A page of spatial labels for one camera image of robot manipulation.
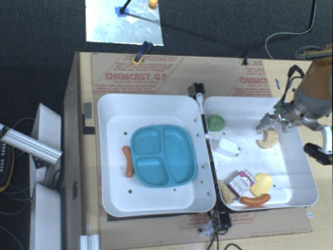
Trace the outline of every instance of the black floor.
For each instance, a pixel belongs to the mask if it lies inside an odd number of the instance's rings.
[[[317,0],[313,30],[279,35],[268,47],[276,59],[294,59],[306,45],[332,42],[333,0]],[[152,54],[269,58],[264,48],[276,32],[301,32],[310,21],[312,0],[159,0],[163,47]],[[134,53],[137,46],[85,41],[85,0],[0,0],[0,123],[12,126],[34,117],[38,104],[61,114],[74,51]],[[16,160],[12,184],[26,187],[27,157]],[[0,196],[0,210],[17,207]],[[29,246],[29,209],[0,215]],[[0,249],[20,249],[0,230]]]

